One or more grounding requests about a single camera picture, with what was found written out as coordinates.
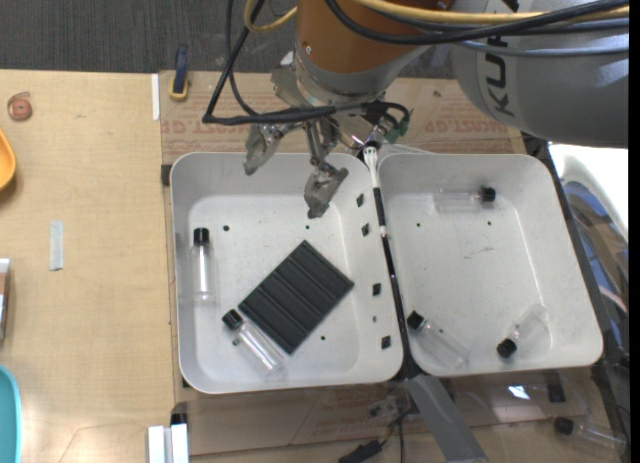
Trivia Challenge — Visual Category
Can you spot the brown cardboard board red print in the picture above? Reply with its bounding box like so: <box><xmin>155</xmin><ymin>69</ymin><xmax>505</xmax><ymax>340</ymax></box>
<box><xmin>158</xmin><ymin>69</ymin><xmax>617</xmax><ymax>457</ymax></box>

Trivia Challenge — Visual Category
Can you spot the orange plate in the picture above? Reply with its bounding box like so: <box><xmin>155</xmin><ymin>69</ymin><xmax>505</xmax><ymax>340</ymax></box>
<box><xmin>0</xmin><ymin>128</ymin><xmax>17</xmax><ymax>191</ymax></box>

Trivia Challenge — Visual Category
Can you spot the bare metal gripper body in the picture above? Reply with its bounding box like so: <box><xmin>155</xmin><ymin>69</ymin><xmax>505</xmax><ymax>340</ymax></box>
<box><xmin>271</xmin><ymin>53</ymin><xmax>402</xmax><ymax>173</ymax></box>

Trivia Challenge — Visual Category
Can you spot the black ribbed rectangular panel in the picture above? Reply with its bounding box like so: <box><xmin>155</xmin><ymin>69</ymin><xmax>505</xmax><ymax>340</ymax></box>
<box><xmin>237</xmin><ymin>239</ymin><xmax>356</xmax><ymax>356</ymax></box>

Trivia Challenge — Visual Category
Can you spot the clear plastic bottle black cap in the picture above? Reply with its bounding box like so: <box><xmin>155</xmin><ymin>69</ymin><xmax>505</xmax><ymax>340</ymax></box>
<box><xmin>432</xmin><ymin>185</ymin><xmax>498</xmax><ymax>215</ymax></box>
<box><xmin>553</xmin><ymin>415</ymin><xmax>629</xmax><ymax>455</ymax></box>
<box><xmin>495</xmin><ymin>302</ymin><xmax>552</xmax><ymax>360</ymax></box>
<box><xmin>190</xmin><ymin>227</ymin><xmax>220</xmax><ymax>305</ymax></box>
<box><xmin>405</xmin><ymin>309</ymin><xmax>472</xmax><ymax>371</ymax></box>
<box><xmin>221</xmin><ymin>308</ymin><xmax>289</xmax><ymax>383</ymax></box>

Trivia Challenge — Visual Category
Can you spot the white plastic tray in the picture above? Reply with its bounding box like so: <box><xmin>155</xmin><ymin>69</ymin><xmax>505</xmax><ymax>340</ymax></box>
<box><xmin>375</xmin><ymin>151</ymin><xmax>605</xmax><ymax>379</ymax></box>
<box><xmin>168</xmin><ymin>150</ymin><xmax>405</xmax><ymax>395</ymax></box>

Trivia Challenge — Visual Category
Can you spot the teal plate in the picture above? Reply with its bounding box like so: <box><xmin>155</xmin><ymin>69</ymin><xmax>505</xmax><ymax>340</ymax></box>
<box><xmin>0</xmin><ymin>364</ymin><xmax>24</xmax><ymax>463</ymax></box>

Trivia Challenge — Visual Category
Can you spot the brown tape roll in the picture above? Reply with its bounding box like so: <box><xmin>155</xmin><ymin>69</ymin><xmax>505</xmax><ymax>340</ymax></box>
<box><xmin>6</xmin><ymin>91</ymin><xmax>34</xmax><ymax>122</ymax></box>

